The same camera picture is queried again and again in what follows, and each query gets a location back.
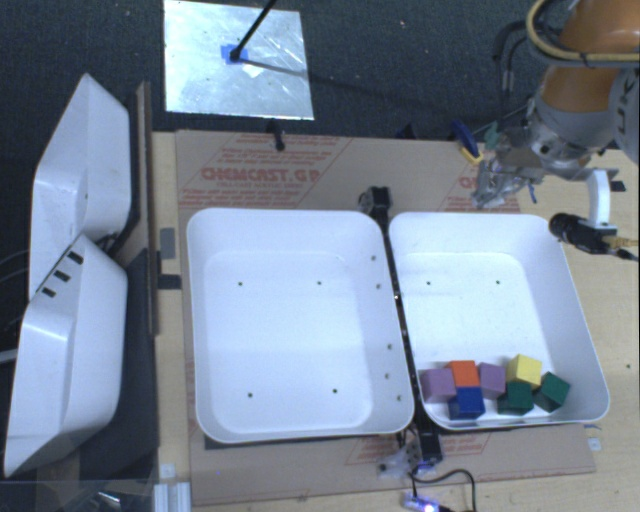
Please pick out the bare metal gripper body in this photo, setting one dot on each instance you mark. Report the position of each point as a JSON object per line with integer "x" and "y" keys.
{"x": 530, "y": 160}

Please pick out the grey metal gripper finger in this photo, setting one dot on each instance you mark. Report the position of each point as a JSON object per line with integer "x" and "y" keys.
{"x": 483, "y": 190}
{"x": 506, "y": 193}

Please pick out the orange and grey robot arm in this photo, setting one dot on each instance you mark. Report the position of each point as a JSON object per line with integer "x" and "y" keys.
{"x": 575, "y": 95}

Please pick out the white plastic tray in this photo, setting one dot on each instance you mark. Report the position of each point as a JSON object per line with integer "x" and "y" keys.
{"x": 475, "y": 310}
{"x": 295, "y": 330}

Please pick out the brown cardboard board red print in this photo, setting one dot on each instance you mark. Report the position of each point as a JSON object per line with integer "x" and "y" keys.
{"x": 320, "y": 165}

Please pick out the yellow cube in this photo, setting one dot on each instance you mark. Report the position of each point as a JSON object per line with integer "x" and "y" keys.
{"x": 524, "y": 370}

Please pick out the orange cube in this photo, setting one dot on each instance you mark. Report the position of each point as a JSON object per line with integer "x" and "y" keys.
{"x": 464, "y": 372}

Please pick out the purple cube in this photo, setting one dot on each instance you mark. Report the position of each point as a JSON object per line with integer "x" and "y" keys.
{"x": 492, "y": 380}
{"x": 436, "y": 385}

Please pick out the green cube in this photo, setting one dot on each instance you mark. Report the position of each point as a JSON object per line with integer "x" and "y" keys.
{"x": 516, "y": 397}
{"x": 552, "y": 392}

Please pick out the blue cube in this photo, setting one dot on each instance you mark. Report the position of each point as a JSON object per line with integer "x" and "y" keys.
{"x": 469, "y": 402}

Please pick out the black cylinder on white bracket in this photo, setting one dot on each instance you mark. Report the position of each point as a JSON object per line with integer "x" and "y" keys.
{"x": 598, "y": 200}

